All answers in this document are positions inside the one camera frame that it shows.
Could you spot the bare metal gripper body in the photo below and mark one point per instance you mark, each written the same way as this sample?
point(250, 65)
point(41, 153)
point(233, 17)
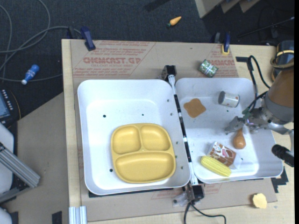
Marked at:
point(259, 116)

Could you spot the green can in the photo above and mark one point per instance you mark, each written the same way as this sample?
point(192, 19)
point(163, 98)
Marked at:
point(208, 68)

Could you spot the yellow corn cob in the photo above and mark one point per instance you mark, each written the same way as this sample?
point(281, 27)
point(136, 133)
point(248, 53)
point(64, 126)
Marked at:
point(215, 165)

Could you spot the brown flat toy biscuit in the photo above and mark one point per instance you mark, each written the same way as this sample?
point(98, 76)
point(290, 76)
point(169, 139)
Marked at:
point(194, 108)

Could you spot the orange toy pear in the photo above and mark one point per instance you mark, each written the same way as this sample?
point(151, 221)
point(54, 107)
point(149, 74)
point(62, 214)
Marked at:
point(239, 142)

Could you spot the yellow divided plate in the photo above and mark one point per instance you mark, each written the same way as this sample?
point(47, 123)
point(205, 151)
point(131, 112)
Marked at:
point(144, 162)

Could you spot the yellow toy crisp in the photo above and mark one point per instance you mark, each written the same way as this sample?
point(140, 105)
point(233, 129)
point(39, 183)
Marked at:
point(259, 200)

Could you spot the thin black and white rod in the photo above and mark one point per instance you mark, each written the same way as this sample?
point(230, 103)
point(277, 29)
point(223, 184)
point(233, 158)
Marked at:
point(178, 108)

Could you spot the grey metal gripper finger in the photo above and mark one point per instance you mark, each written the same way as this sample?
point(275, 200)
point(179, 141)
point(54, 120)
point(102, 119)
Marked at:
point(234, 125)
point(253, 128)

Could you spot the brown cardboard board red print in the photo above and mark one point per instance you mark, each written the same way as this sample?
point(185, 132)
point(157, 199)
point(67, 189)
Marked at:
point(140, 55)

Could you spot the black cylinder on white bracket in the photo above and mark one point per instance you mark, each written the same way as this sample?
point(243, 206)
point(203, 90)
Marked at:
point(281, 153)

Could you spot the white plastic tray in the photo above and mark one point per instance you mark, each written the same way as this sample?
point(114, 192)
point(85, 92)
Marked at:
point(130, 101)
point(210, 127)

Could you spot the orange carrot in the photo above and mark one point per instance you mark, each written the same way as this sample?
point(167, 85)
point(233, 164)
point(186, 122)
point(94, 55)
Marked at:
point(175, 20)

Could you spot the blue bottle with white cap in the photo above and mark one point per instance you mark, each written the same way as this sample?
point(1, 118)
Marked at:
point(31, 73)

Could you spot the brown and white carton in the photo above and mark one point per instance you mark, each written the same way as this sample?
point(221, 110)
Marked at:
point(222, 154)

